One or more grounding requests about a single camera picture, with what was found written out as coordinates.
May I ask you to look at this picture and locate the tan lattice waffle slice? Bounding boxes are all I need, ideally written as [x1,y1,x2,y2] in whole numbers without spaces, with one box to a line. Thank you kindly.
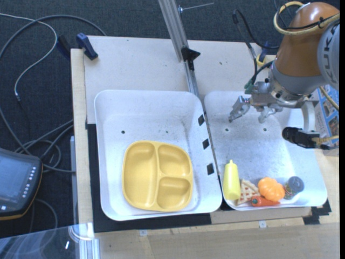
[234,178,261,207]

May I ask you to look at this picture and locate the yellow squeeze bottle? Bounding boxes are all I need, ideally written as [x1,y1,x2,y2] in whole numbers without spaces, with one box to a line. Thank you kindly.
[222,159,242,201]

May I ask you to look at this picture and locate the blue printed carton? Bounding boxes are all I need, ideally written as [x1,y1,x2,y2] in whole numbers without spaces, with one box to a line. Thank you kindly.
[313,84,340,148]

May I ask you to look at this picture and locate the white plastic tray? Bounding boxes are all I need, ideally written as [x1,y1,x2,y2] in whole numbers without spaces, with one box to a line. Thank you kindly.
[203,90,328,212]
[93,89,223,222]

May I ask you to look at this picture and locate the small grey can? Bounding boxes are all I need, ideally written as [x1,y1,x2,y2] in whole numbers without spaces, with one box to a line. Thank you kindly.
[282,175,305,200]

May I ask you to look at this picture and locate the yellow divided plate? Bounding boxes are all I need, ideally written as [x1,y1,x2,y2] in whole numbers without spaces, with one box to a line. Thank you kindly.
[121,140,195,213]

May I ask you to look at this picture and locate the orange pumpkin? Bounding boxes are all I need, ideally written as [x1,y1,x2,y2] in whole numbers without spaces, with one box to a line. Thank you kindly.
[257,176,286,202]

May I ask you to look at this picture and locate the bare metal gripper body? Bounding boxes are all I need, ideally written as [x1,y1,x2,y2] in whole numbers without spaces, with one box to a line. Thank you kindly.
[248,80,300,111]

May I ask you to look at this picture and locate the orange carrot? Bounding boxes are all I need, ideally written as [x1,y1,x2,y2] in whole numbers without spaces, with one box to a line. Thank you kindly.
[251,195,281,208]

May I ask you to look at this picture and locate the black cylinder on white bracket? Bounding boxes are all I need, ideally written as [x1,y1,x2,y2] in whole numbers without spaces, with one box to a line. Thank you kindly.
[281,100,321,149]

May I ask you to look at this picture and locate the pale wood board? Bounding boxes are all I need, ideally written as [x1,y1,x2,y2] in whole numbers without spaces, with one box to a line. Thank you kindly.
[83,35,314,225]

